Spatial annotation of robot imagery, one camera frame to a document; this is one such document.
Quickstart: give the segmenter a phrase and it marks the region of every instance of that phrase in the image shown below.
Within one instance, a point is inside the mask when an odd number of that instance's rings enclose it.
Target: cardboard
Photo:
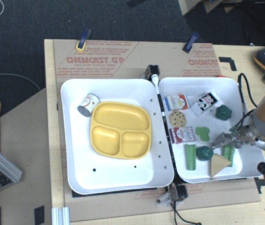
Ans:
[[[160,79],[215,77],[220,69],[213,45],[193,44],[191,51],[186,53],[182,43],[88,40],[85,50],[78,53],[76,44],[77,40],[54,40],[64,195],[70,220],[170,211],[169,206],[156,206],[156,198],[165,193],[165,188],[73,197],[67,181],[60,88],[63,82],[72,78],[140,78],[150,64],[159,65]],[[186,186],[189,197],[178,204],[179,210],[260,201],[253,178]]]

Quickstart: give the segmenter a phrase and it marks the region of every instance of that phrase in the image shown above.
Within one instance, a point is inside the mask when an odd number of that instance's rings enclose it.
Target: black floor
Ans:
[[[17,74],[45,87],[44,39],[197,42],[265,45],[265,0],[245,0],[226,13],[199,3],[182,16],[178,0],[1,0],[0,74]],[[1,115],[38,92],[21,77],[0,75]]]

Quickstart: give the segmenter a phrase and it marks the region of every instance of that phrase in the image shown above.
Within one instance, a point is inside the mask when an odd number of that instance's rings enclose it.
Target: table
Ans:
[[[251,87],[251,94],[256,103],[259,103],[265,95],[265,85],[260,78],[263,72],[254,64],[253,55],[263,47],[214,45],[217,57],[231,57],[237,71],[231,71],[228,63],[220,63],[221,74],[237,80],[238,75],[246,74]],[[44,41],[46,93],[48,112],[48,132],[50,150],[50,171],[52,189],[52,207],[62,208],[65,206],[63,193],[63,178],[61,164],[61,150],[59,140],[59,119],[57,111],[57,91],[55,78],[54,46],[52,39]],[[244,92],[244,98],[248,110],[254,108],[248,95]],[[236,204],[229,206],[192,209],[182,211],[184,219],[189,221],[201,221],[207,224],[265,224],[265,187],[262,187],[261,202]],[[74,225],[102,224],[174,224],[173,212],[159,212],[154,214],[116,217],[81,221],[71,223]]]

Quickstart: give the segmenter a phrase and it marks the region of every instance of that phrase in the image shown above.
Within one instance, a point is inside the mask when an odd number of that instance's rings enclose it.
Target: can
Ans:
[[[94,110],[94,108],[96,107],[97,104],[100,103],[99,98],[92,94],[89,93],[84,100],[82,101],[82,103],[77,107],[77,110],[84,115],[85,117],[90,117],[92,114],[92,111]]]

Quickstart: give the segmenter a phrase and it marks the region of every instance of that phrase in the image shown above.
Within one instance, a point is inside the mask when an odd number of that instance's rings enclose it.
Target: blue clamp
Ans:
[[[189,53],[193,43],[196,41],[196,39],[198,38],[199,34],[197,32],[193,32],[192,36],[189,38],[188,42],[184,45],[183,50],[186,53]]]
[[[81,39],[80,41],[78,41],[77,45],[76,45],[76,50],[78,52],[82,52],[84,51],[85,49],[85,46],[86,46],[86,43],[85,41],[88,40],[91,36],[91,33],[92,33],[92,30],[91,29],[85,29],[82,36],[81,36]]]

